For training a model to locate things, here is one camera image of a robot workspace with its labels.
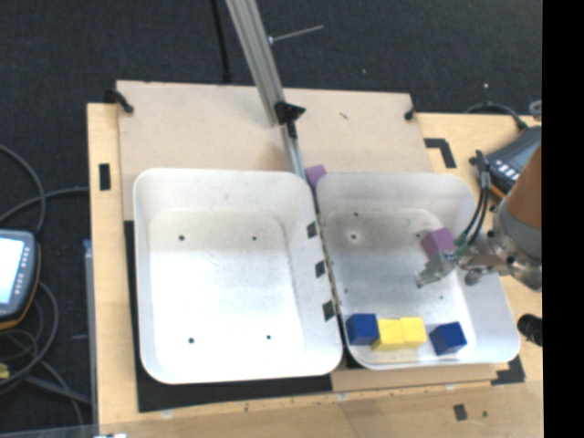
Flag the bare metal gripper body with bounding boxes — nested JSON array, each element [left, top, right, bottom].
[[452, 231, 543, 291]]

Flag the purple cube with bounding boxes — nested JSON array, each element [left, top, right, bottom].
[[304, 163, 329, 189], [419, 226, 457, 260]]

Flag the white plastic tray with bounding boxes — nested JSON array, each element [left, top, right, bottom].
[[132, 167, 345, 386], [314, 171, 522, 371]]

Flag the yellow cube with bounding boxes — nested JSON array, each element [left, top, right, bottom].
[[370, 318, 407, 352], [400, 316, 429, 349]]

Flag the blue cube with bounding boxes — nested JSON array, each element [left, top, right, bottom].
[[344, 313, 381, 348], [428, 320, 469, 357]]

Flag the pale wood board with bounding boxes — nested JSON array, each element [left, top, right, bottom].
[[115, 78, 508, 394]]

